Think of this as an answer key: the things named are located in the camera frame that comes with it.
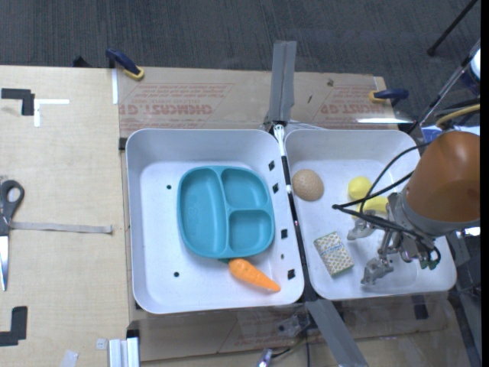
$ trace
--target orange carrot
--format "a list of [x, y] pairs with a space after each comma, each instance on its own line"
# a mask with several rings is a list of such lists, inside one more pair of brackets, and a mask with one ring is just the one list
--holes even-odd
[[280, 285], [243, 258], [232, 258], [229, 260], [229, 270], [235, 277], [250, 284], [267, 288], [275, 292], [280, 291]]

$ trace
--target blue tray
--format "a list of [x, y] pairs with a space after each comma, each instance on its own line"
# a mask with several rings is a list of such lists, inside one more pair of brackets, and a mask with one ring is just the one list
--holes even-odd
[[261, 253], [274, 239], [274, 212], [263, 180], [242, 167], [187, 171], [178, 186], [177, 216], [185, 245], [209, 258]]

